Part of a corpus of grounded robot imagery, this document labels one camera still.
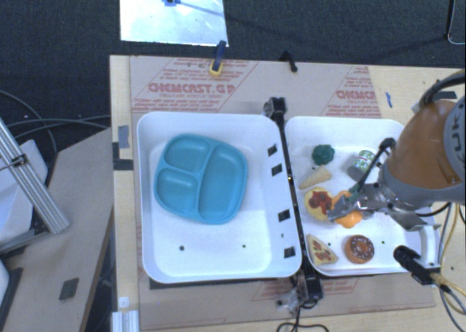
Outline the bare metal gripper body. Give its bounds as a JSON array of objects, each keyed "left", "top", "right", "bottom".
[{"left": 353, "top": 181, "right": 406, "bottom": 216}]

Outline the orange toy food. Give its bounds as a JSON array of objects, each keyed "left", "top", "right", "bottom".
[{"left": 330, "top": 190, "right": 366, "bottom": 230}]

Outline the round yellow pizza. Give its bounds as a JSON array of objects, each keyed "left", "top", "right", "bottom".
[{"left": 304, "top": 186, "right": 334, "bottom": 221}]

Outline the green and white can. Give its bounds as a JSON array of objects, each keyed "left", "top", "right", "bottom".
[{"left": 347, "top": 149, "right": 377, "bottom": 181}]

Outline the beige cone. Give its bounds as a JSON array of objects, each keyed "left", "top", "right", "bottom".
[{"left": 299, "top": 165, "right": 333, "bottom": 191}]

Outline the brown doughnut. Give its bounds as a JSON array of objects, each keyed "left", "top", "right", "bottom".
[{"left": 344, "top": 234, "right": 376, "bottom": 265}]

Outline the yellow pizza slice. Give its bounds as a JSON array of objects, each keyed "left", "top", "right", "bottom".
[{"left": 305, "top": 233, "right": 340, "bottom": 266}]

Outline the white plastic tray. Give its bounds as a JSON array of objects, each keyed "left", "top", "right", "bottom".
[
  {"left": 136, "top": 111, "right": 304, "bottom": 285},
  {"left": 283, "top": 115, "right": 443, "bottom": 277}
]

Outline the thin black rod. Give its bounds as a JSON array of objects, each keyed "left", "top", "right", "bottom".
[{"left": 272, "top": 110, "right": 317, "bottom": 282}]

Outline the green broccoli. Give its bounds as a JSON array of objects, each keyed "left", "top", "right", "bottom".
[{"left": 311, "top": 143, "right": 336, "bottom": 166}]

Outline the blue divided plate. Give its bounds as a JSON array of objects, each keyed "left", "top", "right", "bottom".
[{"left": 153, "top": 133, "right": 250, "bottom": 226}]

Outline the brown cardboard board red print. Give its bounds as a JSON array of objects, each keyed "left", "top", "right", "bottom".
[{"left": 129, "top": 55, "right": 466, "bottom": 320}]

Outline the black cylinder on white bracket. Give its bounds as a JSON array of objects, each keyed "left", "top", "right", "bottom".
[{"left": 392, "top": 224, "right": 443, "bottom": 286}]

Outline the black block with thin wires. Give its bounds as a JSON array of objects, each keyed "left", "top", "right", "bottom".
[
  {"left": 275, "top": 274, "right": 325, "bottom": 312},
  {"left": 263, "top": 96, "right": 289, "bottom": 119}
]

